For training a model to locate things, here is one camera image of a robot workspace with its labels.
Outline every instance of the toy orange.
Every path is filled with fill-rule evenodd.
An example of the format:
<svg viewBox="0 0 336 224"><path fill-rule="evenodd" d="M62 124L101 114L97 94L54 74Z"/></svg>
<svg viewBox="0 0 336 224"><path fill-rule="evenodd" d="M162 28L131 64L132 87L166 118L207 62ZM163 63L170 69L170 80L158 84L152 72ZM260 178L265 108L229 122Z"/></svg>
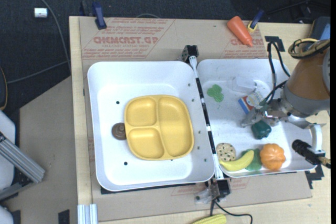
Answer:
<svg viewBox="0 0 336 224"><path fill-rule="evenodd" d="M270 170L279 170L285 162L284 149L278 144L265 144L260 151L261 163Z"/></svg>

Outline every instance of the cookie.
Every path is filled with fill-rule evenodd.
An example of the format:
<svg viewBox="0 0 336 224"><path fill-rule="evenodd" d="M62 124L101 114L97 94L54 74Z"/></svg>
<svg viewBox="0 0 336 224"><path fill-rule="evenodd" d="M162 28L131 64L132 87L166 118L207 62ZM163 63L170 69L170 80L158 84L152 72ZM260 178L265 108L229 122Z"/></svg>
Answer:
<svg viewBox="0 0 336 224"><path fill-rule="evenodd" d="M219 143L216 146L218 159L223 162L234 161L236 159L236 150L229 143Z"/></svg>

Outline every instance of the red toy object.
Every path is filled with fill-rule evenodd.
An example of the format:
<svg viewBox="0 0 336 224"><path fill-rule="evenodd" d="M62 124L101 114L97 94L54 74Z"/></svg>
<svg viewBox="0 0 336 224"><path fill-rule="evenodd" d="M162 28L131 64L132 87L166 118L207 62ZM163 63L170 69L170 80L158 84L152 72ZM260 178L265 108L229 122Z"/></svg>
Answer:
<svg viewBox="0 0 336 224"><path fill-rule="evenodd" d="M239 16L235 16L229 20L227 27L236 35L241 43L253 47L252 37Z"/></svg>

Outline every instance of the green toy pepper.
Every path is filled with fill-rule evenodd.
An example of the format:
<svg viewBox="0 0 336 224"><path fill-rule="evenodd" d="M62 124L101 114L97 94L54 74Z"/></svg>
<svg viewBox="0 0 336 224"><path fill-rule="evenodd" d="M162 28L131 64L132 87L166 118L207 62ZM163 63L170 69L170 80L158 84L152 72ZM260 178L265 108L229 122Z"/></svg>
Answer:
<svg viewBox="0 0 336 224"><path fill-rule="evenodd" d="M251 126L251 129L256 139L268 137L268 135L272 131L272 128L264 121L258 121L257 123L253 124Z"/></svg>
<svg viewBox="0 0 336 224"><path fill-rule="evenodd" d="M244 155L246 152L252 150L251 148L248 150L243 151L241 154ZM250 163L249 166L247 166L245 169L248 171L258 171L261 169L262 163L260 160L260 149L256 148L254 151L254 156L253 156L253 160Z"/></svg>

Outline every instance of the white container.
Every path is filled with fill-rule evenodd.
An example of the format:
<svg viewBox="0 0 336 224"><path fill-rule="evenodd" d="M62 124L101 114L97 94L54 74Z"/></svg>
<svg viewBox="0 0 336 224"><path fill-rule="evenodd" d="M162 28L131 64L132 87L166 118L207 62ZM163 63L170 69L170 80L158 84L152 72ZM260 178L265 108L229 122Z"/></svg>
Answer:
<svg viewBox="0 0 336 224"><path fill-rule="evenodd" d="M13 224L14 223L12 214L1 206L0 206L0 220L1 220L1 224Z"/></svg>
<svg viewBox="0 0 336 224"><path fill-rule="evenodd" d="M214 162L192 68L179 61L98 62L88 71L88 85L99 184L110 191L205 182ZM194 132L192 151L174 160L147 161L135 157L126 140L111 134L124 121L133 98L167 94L187 106Z"/></svg>
<svg viewBox="0 0 336 224"><path fill-rule="evenodd" d="M273 60L277 74L278 84L287 80L280 62ZM312 134L308 129L301 129L291 123L280 122L272 127L272 132L267 138L255 139L250 126L242 128L240 123L246 117L245 112L238 103L238 100L247 93L235 91L232 88L232 81L236 77L248 77L256 84L256 91L266 97L272 90L272 75L268 59L220 59L203 60L199 63L198 74L204 92L212 135L215 146L219 143L230 143L235 149L237 156L247 149L262 149L267 143L276 143L285 150L286 161L279 171L271 171L262 168L259 171L248 171L246 169L237 172L223 172L230 177L246 177L274 173L289 173L299 170L311 170L315 165L308 163L304 157L296 153L291 145L294 140L300 139L312 144ZM222 88L224 99L216 102L214 98L206 94L213 85ZM275 94L279 98L280 90Z"/></svg>

